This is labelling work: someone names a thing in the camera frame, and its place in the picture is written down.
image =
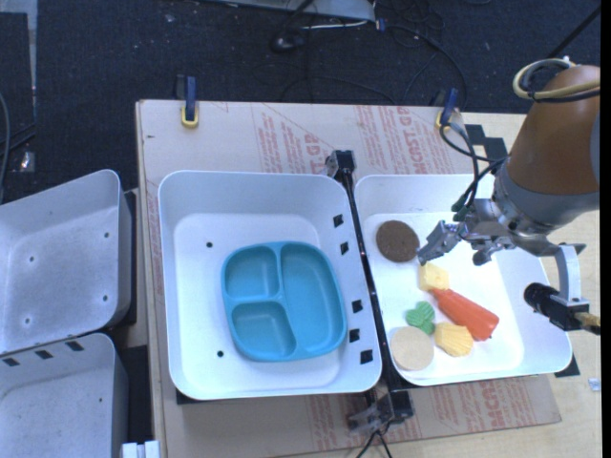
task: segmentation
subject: blue plate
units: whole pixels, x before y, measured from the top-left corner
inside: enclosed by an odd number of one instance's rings
[[[252,360],[313,358],[346,337],[335,273],[311,244],[283,241],[239,249],[222,266],[221,288],[233,341]]]

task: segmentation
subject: black floor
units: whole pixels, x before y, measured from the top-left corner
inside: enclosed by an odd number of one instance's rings
[[[275,53],[269,41],[287,22],[282,11],[38,0],[35,108],[25,15],[0,13],[0,91],[15,145],[5,201],[103,168],[116,170],[126,189],[137,186],[134,105],[172,98],[180,73],[197,78],[201,100],[428,105],[456,87],[465,111],[525,113],[529,103],[512,92],[523,66],[553,52],[600,65],[600,15],[587,20],[599,5],[379,0],[384,31],[303,31],[301,48]],[[301,16],[291,25],[328,23]],[[25,153],[35,153],[33,171],[22,171]]]

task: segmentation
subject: orange toy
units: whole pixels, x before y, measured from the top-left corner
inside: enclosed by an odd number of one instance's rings
[[[465,325],[476,341],[486,341],[498,325],[498,316],[481,305],[470,301],[451,288],[432,288],[430,292],[437,299],[439,309],[453,323]]]

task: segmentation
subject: toy food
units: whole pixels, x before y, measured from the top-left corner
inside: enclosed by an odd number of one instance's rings
[[[435,344],[450,356],[467,356],[474,347],[474,339],[464,325],[439,323],[434,337]]]
[[[435,309],[428,302],[421,301],[416,304],[412,310],[408,310],[406,321],[409,325],[422,329],[427,334],[432,334],[435,330],[435,324],[432,320],[435,317]]]
[[[401,220],[387,220],[377,230],[375,242],[380,253],[390,261],[405,262],[416,257],[418,235]]]
[[[432,288],[439,309],[458,325],[465,325],[477,341],[486,341],[498,325],[498,316],[448,288]]]
[[[434,345],[430,336],[407,325],[392,335],[390,354],[404,370],[421,370],[431,364]]]
[[[418,287],[425,292],[432,288],[445,290],[450,288],[450,275],[446,270],[429,261],[424,266],[418,267]]]

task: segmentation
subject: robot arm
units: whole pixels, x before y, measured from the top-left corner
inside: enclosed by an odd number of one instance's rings
[[[549,65],[565,69],[542,92],[525,92],[533,73]],[[511,153],[494,165],[492,197],[474,198],[462,208],[459,204],[456,223],[440,221],[418,259],[425,264],[441,257],[461,240],[475,250],[476,265],[496,251],[516,247],[538,257],[553,256],[559,290],[533,283],[524,293],[526,302],[563,330],[600,334],[600,319],[584,317],[589,305],[580,293],[578,254],[585,245],[556,245],[547,239],[580,214],[600,208],[600,68],[544,60],[521,70],[514,89],[535,104]],[[442,134],[449,125],[439,124]]]

